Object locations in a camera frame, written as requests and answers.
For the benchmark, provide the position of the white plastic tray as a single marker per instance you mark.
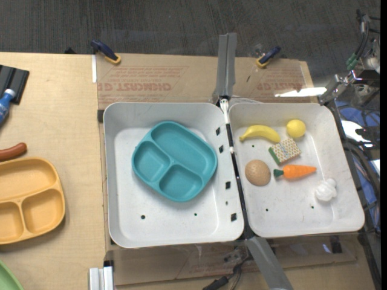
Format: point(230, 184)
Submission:
point(169, 222)
point(290, 216)

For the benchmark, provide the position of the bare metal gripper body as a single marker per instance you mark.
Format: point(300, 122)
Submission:
point(369, 75)

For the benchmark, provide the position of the blue bottle with white cap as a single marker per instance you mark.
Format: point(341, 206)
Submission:
point(4, 106)

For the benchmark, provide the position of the brown cardboard board red print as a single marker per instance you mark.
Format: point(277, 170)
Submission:
point(193, 83)

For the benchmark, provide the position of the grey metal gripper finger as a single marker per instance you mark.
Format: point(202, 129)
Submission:
point(344, 78)
point(329, 94)

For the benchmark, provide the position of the orange carrot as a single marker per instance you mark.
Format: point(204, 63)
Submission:
point(297, 172)

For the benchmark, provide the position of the brown egg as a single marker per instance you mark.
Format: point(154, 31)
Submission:
point(257, 172)

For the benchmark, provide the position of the teal divided plate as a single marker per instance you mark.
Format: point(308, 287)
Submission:
point(181, 150)

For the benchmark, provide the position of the green plate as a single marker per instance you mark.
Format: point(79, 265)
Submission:
point(7, 278)

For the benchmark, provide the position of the black flat case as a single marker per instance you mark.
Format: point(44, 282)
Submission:
point(18, 78)

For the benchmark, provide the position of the patterned carton with green edge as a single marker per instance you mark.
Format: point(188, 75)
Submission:
point(285, 151)

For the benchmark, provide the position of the brown sausage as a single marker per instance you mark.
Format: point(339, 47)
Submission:
point(13, 150)

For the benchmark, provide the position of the orange divided plate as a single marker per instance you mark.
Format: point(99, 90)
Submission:
point(33, 177)

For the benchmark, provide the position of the thin black and white rod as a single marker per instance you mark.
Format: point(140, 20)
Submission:
point(229, 134)

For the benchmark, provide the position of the white garlic bulb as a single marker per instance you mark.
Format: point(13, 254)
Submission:
point(326, 190)

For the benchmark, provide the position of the yellow lemon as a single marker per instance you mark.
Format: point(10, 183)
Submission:
point(296, 128)

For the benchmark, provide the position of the yellow banana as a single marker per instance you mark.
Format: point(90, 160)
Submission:
point(263, 131)

